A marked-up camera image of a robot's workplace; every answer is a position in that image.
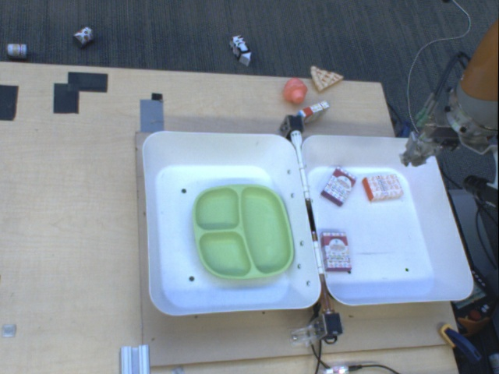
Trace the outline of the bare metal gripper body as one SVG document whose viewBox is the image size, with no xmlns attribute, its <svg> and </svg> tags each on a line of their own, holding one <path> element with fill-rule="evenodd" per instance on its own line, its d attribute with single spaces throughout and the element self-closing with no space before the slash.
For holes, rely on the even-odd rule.
<svg viewBox="0 0 499 374">
<path fill-rule="evenodd" d="M 440 154 L 460 146 L 477 154 L 497 153 L 497 130 L 480 125 L 462 110 L 435 110 L 419 124 L 419 141 L 425 154 Z"/>
</svg>

